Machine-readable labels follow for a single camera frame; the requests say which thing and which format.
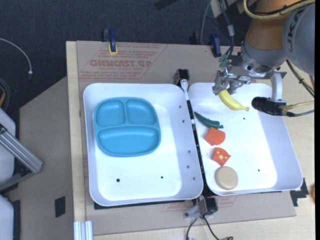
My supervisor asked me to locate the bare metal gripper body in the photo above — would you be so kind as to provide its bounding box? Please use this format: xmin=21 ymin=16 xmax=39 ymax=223
xmin=223 ymin=54 xmax=276 ymax=84

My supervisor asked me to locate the yellow banana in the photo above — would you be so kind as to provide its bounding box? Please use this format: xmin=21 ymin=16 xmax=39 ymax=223
xmin=218 ymin=88 xmax=250 ymax=112

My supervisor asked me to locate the green chili pepper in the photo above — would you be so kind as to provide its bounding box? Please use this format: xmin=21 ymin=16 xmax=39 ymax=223
xmin=193 ymin=111 xmax=224 ymax=130

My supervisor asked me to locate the thin black and white rod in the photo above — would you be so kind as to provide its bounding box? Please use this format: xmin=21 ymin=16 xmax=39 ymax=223
xmin=180 ymin=78 xmax=209 ymax=198

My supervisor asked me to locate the orange wedge block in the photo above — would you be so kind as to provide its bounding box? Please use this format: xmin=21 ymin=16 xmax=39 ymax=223
xmin=203 ymin=126 xmax=226 ymax=146

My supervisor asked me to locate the white plastic tray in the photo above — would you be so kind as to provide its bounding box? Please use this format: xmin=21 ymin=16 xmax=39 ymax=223
xmin=82 ymin=82 xmax=205 ymax=207
xmin=187 ymin=81 xmax=304 ymax=197

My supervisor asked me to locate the brown cardboard board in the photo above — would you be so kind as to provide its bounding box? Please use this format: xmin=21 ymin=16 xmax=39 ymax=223
xmin=75 ymin=40 xmax=298 ymax=230

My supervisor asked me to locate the red slice with yellow star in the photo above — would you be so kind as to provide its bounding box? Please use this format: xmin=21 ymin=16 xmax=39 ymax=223
xmin=211 ymin=147 xmax=232 ymax=167

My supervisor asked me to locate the beige round biscuit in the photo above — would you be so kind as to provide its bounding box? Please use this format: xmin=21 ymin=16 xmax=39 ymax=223
xmin=214 ymin=165 xmax=239 ymax=191

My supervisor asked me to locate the blue divided plate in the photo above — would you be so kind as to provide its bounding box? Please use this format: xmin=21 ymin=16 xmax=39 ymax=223
xmin=93 ymin=96 xmax=162 ymax=158

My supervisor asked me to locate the black cylinder on white bracket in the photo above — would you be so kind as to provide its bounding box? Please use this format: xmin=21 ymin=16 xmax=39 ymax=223
xmin=251 ymin=71 xmax=288 ymax=116

